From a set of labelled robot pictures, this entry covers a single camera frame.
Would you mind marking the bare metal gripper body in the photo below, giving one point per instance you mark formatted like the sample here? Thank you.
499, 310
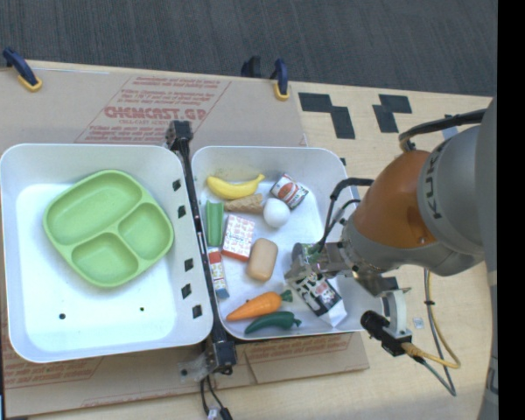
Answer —
338, 258

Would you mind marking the tan bread loaf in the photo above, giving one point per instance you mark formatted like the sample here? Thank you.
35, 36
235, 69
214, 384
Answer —
262, 260

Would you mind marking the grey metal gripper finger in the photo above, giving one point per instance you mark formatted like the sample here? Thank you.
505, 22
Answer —
297, 252
298, 273

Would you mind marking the green divided plate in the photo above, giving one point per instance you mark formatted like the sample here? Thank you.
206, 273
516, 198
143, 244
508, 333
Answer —
109, 228

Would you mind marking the green celery stick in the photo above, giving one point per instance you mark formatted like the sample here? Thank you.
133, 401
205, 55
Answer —
214, 223

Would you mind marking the black cylinder on white bracket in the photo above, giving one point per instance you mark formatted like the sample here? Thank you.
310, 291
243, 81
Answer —
396, 317

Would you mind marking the red and white can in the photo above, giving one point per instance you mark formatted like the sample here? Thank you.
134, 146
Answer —
289, 191

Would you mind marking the brown cardboard board red print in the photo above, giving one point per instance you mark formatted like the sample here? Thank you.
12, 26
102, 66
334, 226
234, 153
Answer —
245, 103

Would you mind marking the tan ice cream cone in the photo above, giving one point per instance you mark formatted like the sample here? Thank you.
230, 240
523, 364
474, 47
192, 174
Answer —
245, 204

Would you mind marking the slim red white blue carton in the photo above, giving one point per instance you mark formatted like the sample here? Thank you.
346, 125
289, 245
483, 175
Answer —
219, 274

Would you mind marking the orange carrot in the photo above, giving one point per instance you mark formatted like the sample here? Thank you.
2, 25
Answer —
256, 306

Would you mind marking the dark green pepper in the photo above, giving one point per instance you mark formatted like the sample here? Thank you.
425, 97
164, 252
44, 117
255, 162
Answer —
273, 320

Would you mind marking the red and white carton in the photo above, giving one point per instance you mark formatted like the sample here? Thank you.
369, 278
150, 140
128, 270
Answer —
238, 238

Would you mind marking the yellow banana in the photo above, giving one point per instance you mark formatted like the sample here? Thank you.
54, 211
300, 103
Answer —
234, 188

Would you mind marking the white egg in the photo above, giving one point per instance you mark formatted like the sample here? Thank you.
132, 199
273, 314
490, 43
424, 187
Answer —
276, 212

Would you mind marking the black and white milk carton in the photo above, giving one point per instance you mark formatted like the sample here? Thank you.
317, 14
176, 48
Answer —
321, 298

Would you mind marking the white plastic tray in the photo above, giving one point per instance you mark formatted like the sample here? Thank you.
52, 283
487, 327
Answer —
306, 230
96, 322

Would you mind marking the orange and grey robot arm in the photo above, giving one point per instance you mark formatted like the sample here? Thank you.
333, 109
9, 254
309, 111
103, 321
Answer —
446, 199

